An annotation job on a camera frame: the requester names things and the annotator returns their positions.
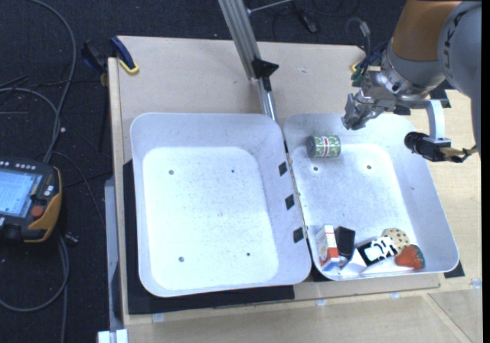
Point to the black box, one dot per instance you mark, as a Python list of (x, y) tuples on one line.
[(345, 240)]

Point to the pale wood board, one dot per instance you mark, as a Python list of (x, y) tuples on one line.
[(191, 77)]

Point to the white box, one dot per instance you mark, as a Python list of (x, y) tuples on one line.
[(355, 264)]

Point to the black and white carton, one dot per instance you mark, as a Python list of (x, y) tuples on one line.
[(378, 249)]

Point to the white plastic tray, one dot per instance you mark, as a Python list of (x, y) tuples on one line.
[(356, 196), (210, 219)]

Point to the white and red carton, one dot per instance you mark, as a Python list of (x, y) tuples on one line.
[(327, 247)]

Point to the green and white can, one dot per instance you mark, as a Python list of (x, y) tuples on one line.
[(324, 146)]

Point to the black cylinder on white bracket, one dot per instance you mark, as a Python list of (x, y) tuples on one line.
[(432, 148)]

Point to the red strawberry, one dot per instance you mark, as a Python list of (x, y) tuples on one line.
[(410, 257)]

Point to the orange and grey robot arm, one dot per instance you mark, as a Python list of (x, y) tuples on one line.
[(428, 27)]

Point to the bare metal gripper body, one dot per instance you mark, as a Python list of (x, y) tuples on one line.
[(379, 92)]

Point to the beige dotted biscuit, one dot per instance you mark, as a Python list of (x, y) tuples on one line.
[(398, 237)]

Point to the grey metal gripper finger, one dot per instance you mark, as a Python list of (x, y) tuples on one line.
[(367, 113), (350, 113)]

